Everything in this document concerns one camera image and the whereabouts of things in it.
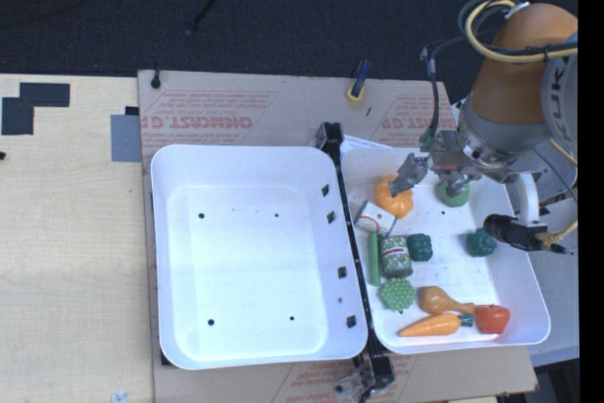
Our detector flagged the dark green toy broccoli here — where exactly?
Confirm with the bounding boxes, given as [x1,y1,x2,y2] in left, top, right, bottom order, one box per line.
[465,228,499,259]
[406,232,434,263]

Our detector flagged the orange toy drumstick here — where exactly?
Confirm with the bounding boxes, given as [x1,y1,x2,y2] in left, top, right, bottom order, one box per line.
[418,285,477,317]

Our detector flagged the small can green label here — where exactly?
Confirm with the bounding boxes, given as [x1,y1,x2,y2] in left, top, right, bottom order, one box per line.
[378,234,414,279]

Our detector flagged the orange toy bell pepper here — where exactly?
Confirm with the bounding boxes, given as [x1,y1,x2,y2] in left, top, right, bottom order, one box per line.
[375,174,415,220]

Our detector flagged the thin black rod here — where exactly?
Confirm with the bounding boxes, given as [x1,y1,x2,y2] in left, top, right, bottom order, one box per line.
[328,144,384,362]

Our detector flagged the red toy tomato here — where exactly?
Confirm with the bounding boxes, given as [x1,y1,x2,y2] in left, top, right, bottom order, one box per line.
[474,304,512,336]

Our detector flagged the black cylinder on white bracket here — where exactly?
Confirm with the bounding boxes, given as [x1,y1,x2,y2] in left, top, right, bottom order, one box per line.
[482,172,549,252]

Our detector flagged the light green toy grapes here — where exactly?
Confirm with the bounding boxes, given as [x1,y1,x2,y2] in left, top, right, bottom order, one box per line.
[378,277,417,313]

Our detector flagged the orange toy carrot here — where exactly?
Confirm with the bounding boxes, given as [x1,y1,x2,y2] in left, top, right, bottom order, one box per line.
[397,312,475,339]

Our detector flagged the white plastic tray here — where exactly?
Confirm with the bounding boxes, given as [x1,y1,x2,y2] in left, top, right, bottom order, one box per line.
[149,143,369,371]
[340,146,552,356]

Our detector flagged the small white carton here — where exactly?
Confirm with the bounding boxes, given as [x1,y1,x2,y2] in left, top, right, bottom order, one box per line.
[354,201,397,235]

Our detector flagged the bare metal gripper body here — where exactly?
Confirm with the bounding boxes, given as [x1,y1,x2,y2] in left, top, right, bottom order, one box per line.
[428,128,519,184]

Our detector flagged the green toy cucumber stick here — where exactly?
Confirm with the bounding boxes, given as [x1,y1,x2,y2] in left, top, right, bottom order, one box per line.
[367,230,382,288]

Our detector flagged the brown cardboard board red print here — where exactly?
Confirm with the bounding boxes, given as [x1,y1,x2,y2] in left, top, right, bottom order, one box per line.
[136,69,540,403]

